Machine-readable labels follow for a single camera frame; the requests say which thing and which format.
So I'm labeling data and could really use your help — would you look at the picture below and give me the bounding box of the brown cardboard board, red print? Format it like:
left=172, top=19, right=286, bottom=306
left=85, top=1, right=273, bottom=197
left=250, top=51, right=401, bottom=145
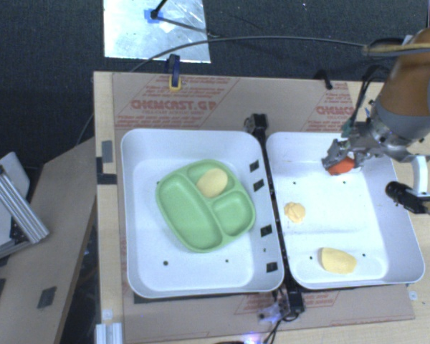
left=111, top=71, right=416, bottom=337

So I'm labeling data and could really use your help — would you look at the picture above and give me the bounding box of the yellow oval bread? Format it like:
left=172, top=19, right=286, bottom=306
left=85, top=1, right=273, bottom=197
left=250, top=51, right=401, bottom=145
left=195, top=167, right=229, bottom=199
left=317, top=247, right=358, bottom=275

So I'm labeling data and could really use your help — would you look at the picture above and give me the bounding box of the small yellow lumpy pastry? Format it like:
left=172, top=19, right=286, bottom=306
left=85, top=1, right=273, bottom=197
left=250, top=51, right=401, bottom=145
left=283, top=201, right=307, bottom=225

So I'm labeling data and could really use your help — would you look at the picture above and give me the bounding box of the orange carrot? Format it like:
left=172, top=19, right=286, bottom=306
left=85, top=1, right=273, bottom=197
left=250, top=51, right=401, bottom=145
left=328, top=156, right=355, bottom=176

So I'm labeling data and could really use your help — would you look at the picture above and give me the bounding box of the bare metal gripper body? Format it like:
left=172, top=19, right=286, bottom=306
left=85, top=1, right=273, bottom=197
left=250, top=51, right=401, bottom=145
left=343, top=121, right=416, bottom=163

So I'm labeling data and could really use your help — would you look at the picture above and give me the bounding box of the black cylinder on white bracket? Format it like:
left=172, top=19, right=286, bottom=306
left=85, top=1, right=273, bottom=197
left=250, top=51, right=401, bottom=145
left=385, top=154, right=430, bottom=215

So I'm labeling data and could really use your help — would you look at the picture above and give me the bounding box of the green divided plate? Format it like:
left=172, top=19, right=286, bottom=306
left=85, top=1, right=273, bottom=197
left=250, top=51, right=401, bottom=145
left=154, top=158, right=257, bottom=254

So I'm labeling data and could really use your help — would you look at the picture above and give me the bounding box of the white plastic tray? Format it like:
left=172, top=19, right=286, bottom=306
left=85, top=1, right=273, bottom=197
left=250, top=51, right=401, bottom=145
left=120, top=128, right=286, bottom=300
left=264, top=131, right=426, bottom=291

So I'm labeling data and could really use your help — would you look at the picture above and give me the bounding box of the thin black rod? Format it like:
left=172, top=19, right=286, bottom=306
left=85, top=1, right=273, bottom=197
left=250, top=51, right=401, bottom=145
left=252, top=127, right=299, bottom=300

